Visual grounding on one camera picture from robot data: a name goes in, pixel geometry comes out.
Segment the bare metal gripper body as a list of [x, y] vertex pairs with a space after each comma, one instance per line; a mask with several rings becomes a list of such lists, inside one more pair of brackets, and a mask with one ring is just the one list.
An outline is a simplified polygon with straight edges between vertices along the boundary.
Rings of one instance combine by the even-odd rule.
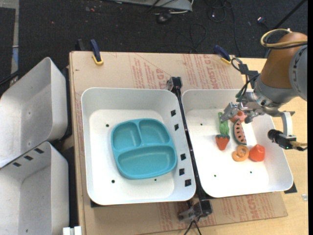
[[236, 94], [239, 109], [249, 116], [279, 116], [279, 108], [284, 104], [283, 91], [249, 91]]

